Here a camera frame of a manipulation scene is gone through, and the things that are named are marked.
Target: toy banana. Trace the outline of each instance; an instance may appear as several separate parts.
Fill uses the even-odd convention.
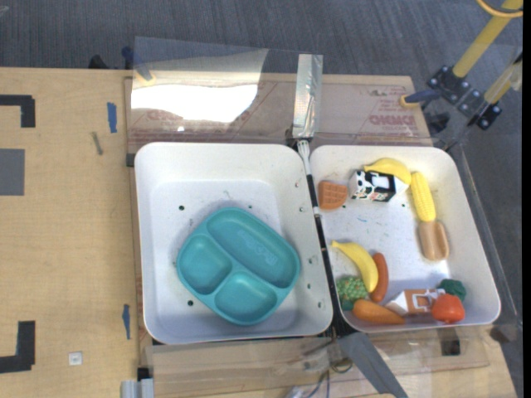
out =
[[[421,172],[412,174],[410,188],[417,215],[421,220],[419,236],[421,238],[422,253],[432,261],[448,258],[450,247],[446,238],[445,227],[436,220],[433,196],[428,182]]]
[[[378,284],[378,268],[373,257],[361,245],[353,242],[339,243],[333,240],[332,247],[341,250],[356,264],[365,289],[371,293]]]
[[[392,175],[408,186],[412,182],[412,175],[407,167],[393,158],[378,159],[373,165],[365,165],[363,169],[365,171],[374,171]]]

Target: brown sausage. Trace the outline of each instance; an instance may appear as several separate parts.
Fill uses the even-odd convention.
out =
[[[387,270],[387,262],[383,254],[377,252],[373,256],[374,263],[378,269],[378,284],[371,293],[371,299],[374,302],[381,302],[387,293],[387,286],[389,286],[389,271]]]

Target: yellow corn cob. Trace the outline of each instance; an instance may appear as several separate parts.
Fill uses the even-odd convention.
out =
[[[410,186],[413,194],[413,202],[417,215],[421,221],[429,222],[436,219],[435,204],[431,196],[428,181],[421,172],[412,174],[412,184]]]

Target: toy tomato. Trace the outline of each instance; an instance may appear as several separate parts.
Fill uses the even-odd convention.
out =
[[[431,315],[440,322],[456,323],[465,318],[465,308],[457,296],[442,294],[433,303]]]

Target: wooden table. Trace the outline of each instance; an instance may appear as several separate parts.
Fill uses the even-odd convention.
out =
[[[35,128],[21,128],[19,107],[0,106],[0,149],[23,149],[25,173],[22,196],[0,196],[0,357],[17,355],[18,323],[35,322],[34,364],[0,374],[2,396],[117,396],[121,381],[136,378],[139,317],[124,116],[130,76],[126,70],[0,68],[0,95],[30,95],[36,102]],[[382,344],[390,342],[376,339],[385,353]],[[452,371],[458,366],[445,360],[437,372],[398,380],[411,396],[515,396],[487,327],[473,343],[479,354],[469,357],[483,362],[475,368]],[[411,358],[401,358],[402,367],[422,365],[418,355]],[[333,382],[332,396],[375,393],[355,371],[350,376]]]

